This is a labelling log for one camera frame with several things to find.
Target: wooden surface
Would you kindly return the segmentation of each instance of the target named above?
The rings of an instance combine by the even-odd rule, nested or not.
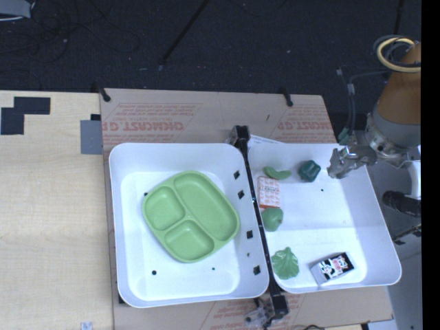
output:
[[[0,328],[112,329],[102,156],[80,153],[98,94],[2,91],[0,107],[14,96],[52,100],[0,135]]]

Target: black fabric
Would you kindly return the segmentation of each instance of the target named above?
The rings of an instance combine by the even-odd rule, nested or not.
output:
[[[0,23],[0,89],[103,88],[313,94],[333,129],[347,113],[346,80],[381,67],[374,42],[421,41],[421,0],[38,0],[31,19]],[[386,84],[354,82],[365,116]]]

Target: green plate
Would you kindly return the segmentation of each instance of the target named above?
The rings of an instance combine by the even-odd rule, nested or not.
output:
[[[175,259],[194,263],[234,238],[240,218],[221,190],[198,171],[178,173],[148,192],[145,222]]]

